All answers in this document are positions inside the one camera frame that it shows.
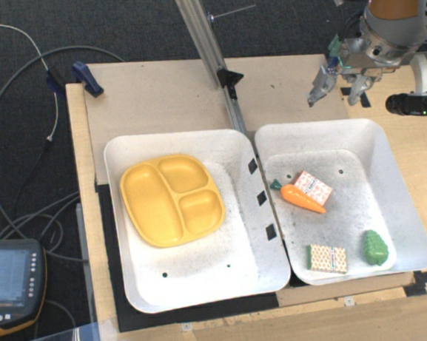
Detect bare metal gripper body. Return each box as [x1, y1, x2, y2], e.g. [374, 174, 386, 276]
[334, 27, 424, 82]

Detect pink patterned carton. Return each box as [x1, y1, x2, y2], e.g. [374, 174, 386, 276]
[292, 168, 335, 209]

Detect orange carrot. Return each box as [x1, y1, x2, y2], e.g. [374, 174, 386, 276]
[269, 175, 328, 220]

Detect white plastic tray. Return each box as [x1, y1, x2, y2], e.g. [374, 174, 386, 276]
[253, 111, 427, 291]
[101, 122, 295, 318]

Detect brown cardboard board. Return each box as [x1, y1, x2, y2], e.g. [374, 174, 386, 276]
[81, 37, 417, 323]

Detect green grapes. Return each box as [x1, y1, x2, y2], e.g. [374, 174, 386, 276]
[360, 227, 391, 268]

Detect orange patterned carton green side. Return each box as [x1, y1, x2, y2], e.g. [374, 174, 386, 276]
[305, 240, 349, 278]

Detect yellow divided plate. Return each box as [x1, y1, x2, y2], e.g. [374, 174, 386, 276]
[118, 150, 229, 252]

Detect black cylinder on white bracket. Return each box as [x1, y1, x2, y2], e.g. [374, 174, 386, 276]
[380, 53, 427, 121]

